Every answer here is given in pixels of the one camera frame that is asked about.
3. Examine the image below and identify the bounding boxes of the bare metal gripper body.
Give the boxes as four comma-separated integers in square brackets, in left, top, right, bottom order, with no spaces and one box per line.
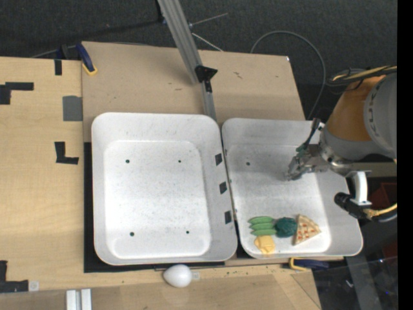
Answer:
[296,143,354,177]

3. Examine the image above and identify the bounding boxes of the white plastic tray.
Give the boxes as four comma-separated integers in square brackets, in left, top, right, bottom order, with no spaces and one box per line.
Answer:
[221,118,364,260]
[91,112,239,266]

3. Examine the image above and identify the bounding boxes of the dark green broccoli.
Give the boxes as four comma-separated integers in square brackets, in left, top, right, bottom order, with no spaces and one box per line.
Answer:
[274,216,298,239]

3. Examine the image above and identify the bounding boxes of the pizza slice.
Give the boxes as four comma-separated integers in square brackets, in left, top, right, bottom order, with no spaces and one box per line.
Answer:
[292,214,322,247]

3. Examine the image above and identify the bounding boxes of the green pea pods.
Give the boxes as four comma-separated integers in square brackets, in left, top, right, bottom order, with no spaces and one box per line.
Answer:
[247,216,277,238]

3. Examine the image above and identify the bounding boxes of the yellow corn cob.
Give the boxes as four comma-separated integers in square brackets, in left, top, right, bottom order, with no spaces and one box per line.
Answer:
[254,235,276,255]

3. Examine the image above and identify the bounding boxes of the white egg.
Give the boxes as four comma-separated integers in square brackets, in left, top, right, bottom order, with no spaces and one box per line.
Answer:
[163,263,194,288]

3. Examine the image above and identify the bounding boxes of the black cylinder on white bracket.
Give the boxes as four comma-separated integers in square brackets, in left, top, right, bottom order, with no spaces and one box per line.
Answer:
[334,169,374,221]

